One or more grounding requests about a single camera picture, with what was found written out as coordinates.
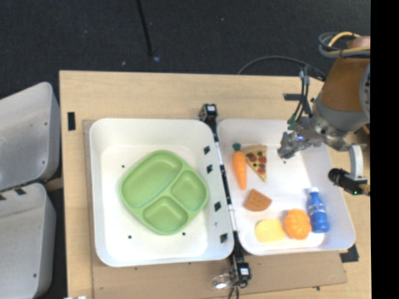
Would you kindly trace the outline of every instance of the toy carrot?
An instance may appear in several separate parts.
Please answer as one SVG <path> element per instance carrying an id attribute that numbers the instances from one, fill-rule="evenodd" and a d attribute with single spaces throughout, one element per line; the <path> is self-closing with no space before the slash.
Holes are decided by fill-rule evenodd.
<path id="1" fill-rule="evenodd" d="M 238 183 L 241 189 L 246 189 L 247 187 L 247 163 L 245 154 L 240 151 L 241 145 L 239 143 L 234 143 L 233 148 L 235 150 L 233 154 L 233 168 L 236 173 Z"/>

